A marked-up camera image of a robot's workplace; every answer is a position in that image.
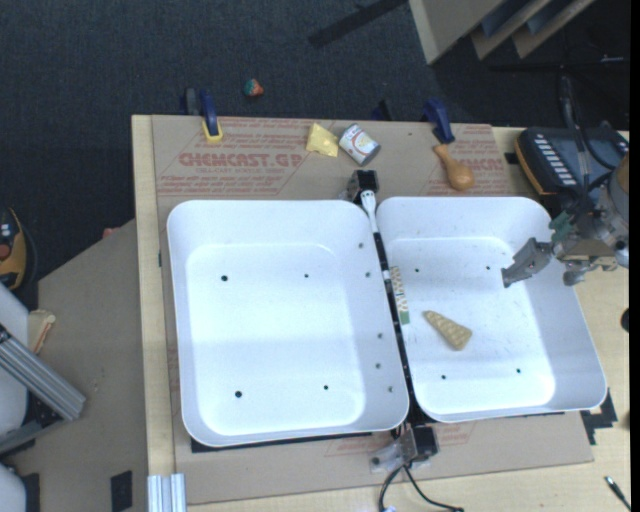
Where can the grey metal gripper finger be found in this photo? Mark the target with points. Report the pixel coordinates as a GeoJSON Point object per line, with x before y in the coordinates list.
{"type": "Point", "coordinates": [526, 261]}
{"type": "Point", "coordinates": [577, 275]}

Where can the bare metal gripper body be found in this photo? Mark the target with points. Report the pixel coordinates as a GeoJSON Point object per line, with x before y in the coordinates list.
{"type": "Point", "coordinates": [585, 250]}

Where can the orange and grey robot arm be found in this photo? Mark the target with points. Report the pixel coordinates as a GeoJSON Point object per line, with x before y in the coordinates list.
{"type": "Point", "coordinates": [622, 185]}

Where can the white plastic tray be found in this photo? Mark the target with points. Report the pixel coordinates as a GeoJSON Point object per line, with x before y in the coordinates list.
{"type": "Point", "coordinates": [490, 310]}
{"type": "Point", "coordinates": [275, 325]}

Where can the tan chicken drumstick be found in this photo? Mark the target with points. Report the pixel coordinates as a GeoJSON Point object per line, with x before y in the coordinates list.
{"type": "Point", "coordinates": [457, 172]}

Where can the white and green patterned carton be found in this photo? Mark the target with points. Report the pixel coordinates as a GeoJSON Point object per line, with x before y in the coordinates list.
{"type": "Point", "coordinates": [401, 297]}

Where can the thin black and white rod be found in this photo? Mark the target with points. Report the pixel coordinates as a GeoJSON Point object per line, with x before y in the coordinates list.
{"type": "Point", "coordinates": [381, 250]}

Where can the small white can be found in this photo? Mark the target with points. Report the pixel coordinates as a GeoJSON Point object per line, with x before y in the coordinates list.
{"type": "Point", "coordinates": [359, 145]}

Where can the yellow cheese wedge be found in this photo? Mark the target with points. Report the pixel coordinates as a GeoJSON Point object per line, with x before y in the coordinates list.
{"type": "Point", "coordinates": [321, 141]}

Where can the brown cardboard board, red print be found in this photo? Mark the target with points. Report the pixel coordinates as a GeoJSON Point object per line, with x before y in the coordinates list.
{"type": "Point", "coordinates": [300, 475]}

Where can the tan toy sandwich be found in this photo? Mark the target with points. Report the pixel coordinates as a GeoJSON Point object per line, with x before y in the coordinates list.
{"type": "Point", "coordinates": [40, 327]}

